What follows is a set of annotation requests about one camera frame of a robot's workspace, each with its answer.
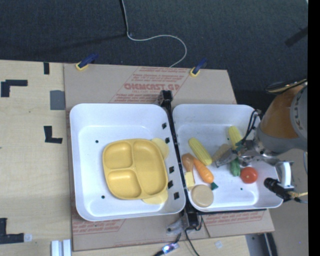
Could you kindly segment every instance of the white cable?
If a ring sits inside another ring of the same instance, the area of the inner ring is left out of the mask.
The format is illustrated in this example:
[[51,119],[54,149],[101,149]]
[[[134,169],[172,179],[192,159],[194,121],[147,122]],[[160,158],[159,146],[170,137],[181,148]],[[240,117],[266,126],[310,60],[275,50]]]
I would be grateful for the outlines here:
[[126,7],[125,7],[125,3],[124,3],[124,0],[121,0],[122,1],[122,7],[123,7],[123,12],[124,12],[124,19],[125,19],[125,26],[126,26],[126,35],[127,37],[132,40],[132,41],[137,41],[137,42],[142,42],[142,41],[148,41],[148,40],[152,40],[152,39],[155,39],[155,38],[161,38],[161,37],[168,37],[168,38],[174,38],[174,39],[177,39],[179,40],[182,44],[183,44],[183,47],[184,47],[184,55],[181,59],[179,59],[176,63],[172,64],[170,66],[170,68],[172,68],[173,66],[177,65],[178,63],[180,63],[186,56],[187,56],[187,46],[186,44],[178,37],[174,36],[174,35],[171,35],[171,34],[160,34],[160,35],[156,35],[156,36],[152,36],[150,38],[146,38],[146,39],[135,39],[135,38],[132,38],[130,35],[129,35],[129,26],[128,26],[128,20],[127,20],[127,12],[126,12]]

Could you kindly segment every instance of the green vegetable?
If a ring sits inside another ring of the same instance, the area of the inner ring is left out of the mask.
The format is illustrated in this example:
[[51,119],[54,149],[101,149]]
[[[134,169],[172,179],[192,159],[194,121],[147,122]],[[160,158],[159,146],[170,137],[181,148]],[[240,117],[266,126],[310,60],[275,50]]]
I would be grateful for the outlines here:
[[212,182],[210,184],[210,186],[211,186],[211,190],[215,190],[215,189],[219,188],[218,185],[216,183],[214,183],[214,182]]
[[230,170],[233,176],[240,176],[241,168],[240,168],[240,163],[238,158],[230,162]]

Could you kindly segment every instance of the beige round object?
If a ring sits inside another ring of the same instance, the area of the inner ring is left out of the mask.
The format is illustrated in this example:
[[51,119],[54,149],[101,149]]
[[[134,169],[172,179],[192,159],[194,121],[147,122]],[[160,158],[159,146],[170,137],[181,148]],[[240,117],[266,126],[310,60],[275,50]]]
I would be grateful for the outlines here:
[[192,201],[199,207],[208,207],[214,201],[214,193],[207,185],[196,185],[191,191]]
[[161,192],[160,194],[142,199],[146,204],[148,205],[160,205],[163,204],[168,199],[168,191],[165,190]]
[[161,151],[162,157],[165,160],[169,155],[169,146],[167,145],[167,143],[161,138],[153,138],[151,141],[158,146]]

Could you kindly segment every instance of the blue clamp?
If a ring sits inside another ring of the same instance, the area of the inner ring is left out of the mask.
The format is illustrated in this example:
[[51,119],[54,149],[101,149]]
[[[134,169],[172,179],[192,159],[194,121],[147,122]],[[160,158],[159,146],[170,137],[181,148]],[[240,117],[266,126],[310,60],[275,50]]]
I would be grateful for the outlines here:
[[197,66],[193,67],[190,70],[190,76],[195,78],[197,75],[199,75],[200,69],[205,68],[206,65],[207,65],[207,59],[203,58],[202,60],[200,60],[200,62],[199,62],[199,64]]
[[81,62],[77,63],[75,67],[77,70],[83,71],[88,67],[88,64],[94,63],[98,57],[99,57],[98,54],[92,53],[88,57],[84,58]]

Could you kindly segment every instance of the yellow corn cob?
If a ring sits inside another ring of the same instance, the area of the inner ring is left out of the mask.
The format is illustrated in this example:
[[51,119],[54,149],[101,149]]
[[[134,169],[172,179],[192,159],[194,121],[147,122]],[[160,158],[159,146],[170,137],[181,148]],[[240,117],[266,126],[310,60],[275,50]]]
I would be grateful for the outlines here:
[[195,156],[205,165],[209,166],[212,164],[211,155],[205,149],[205,147],[201,144],[199,140],[196,138],[189,139],[189,146],[192,149]]
[[237,127],[230,126],[228,133],[231,139],[232,149],[235,150],[237,148],[236,143],[242,140],[240,132]]

